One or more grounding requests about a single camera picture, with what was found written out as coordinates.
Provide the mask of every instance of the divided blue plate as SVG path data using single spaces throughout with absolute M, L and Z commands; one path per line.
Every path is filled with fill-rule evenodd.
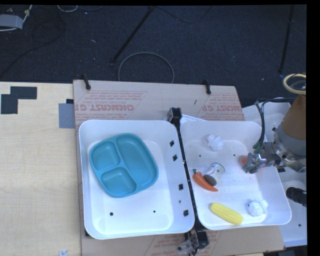
M 138 136 L 123 133 L 96 144 L 90 163 L 103 189 L 122 198 L 147 189 L 159 176 L 157 164 Z

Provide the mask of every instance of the white tray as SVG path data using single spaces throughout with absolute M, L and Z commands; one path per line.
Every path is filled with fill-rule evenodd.
M 119 198 L 104 191 L 89 154 L 97 143 L 124 133 L 142 139 L 159 175 L 147 189 Z M 185 233 L 192 229 L 195 216 L 174 125 L 163 120 L 88 120 L 79 128 L 79 144 L 84 225 L 91 237 L 104 240 Z
M 222 164 L 225 173 L 219 178 L 217 192 L 203 189 L 191 178 L 200 222 L 210 230 L 284 225 L 291 219 L 291 209 L 279 174 L 274 166 L 262 167 L 256 173 L 245 173 L 241 159 L 253 152 L 252 146 L 261 127 L 251 121 L 189 121 L 181 126 L 181 137 L 190 176 L 193 169 L 204 172 L 213 162 Z M 209 135 L 221 136 L 223 147 L 213 151 L 207 146 Z M 255 217 L 248 211 L 253 200 L 268 202 L 267 214 Z M 210 211 L 211 203 L 221 203 L 243 216 L 234 225 Z

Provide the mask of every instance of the orange carrot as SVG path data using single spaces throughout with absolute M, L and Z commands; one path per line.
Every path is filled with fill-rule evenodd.
M 206 190 L 210 190 L 213 192 L 218 191 L 218 189 L 216 189 L 214 186 L 212 186 L 209 182 L 207 182 L 205 180 L 205 178 L 202 176 L 201 172 L 197 172 L 196 169 L 193 169 L 193 176 L 192 178 L 194 179 L 194 181 L 201 186 L 202 188 L 206 189 Z

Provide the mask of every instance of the cardboard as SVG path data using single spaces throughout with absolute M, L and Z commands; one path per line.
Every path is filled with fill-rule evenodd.
M 177 245 L 184 234 L 136 236 L 97 240 L 85 233 L 82 171 L 79 151 L 79 126 L 89 119 L 163 120 L 170 108 L 209 121 L 244 121 L 237 91 L 233 86 L 163 84 L 116 81 L 73 81 L 75 131 L 79 181 L 81 247 L 84 256 L 178 256 Z M 209 245 L 197 256 L 228 256 L 284 250 L 278 226 L 206 230 Z

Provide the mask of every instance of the yellow corn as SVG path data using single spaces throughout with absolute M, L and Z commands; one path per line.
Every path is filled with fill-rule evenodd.
M 244 220 L 240 213 L 218 202 L 212 203 L 210 206 L 210 210 L 220 218 L 236 225 L 241 224 Z

